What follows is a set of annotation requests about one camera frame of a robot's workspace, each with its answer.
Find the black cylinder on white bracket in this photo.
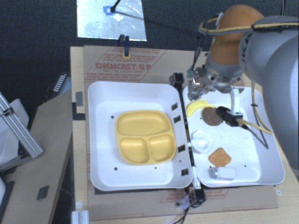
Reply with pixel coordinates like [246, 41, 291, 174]
[215, 87, 244, 127]

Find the yellow divided plate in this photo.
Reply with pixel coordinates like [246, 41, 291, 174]
[114, 109, 177, 166]

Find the yellow banana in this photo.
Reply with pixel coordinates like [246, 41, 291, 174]
[185, 99, 216, 118]

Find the black block with thin wires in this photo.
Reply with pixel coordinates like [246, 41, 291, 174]
[169, 72, 185, 87]
[185, 187, 206, 206]

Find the white plastic tray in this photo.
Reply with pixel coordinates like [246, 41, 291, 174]
[182, 85, 286, 188]
[87, 81, 193, 192]

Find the round brown biscuit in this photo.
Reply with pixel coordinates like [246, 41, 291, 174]
[201, 106, 224, 126]

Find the thin black and white rod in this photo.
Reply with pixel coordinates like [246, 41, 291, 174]
[176, 83, 200, 192]

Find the brown cardboard board red print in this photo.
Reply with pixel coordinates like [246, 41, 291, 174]
[83, 45, 279, 221]

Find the orange bread slice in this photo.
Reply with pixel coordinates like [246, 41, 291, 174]
[208, 147, 233, 168]

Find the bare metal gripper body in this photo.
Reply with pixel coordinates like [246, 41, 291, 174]
[192, 65, 237, 94]

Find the white bottle with grey cap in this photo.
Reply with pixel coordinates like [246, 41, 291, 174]
[208, 167, 236, 180]

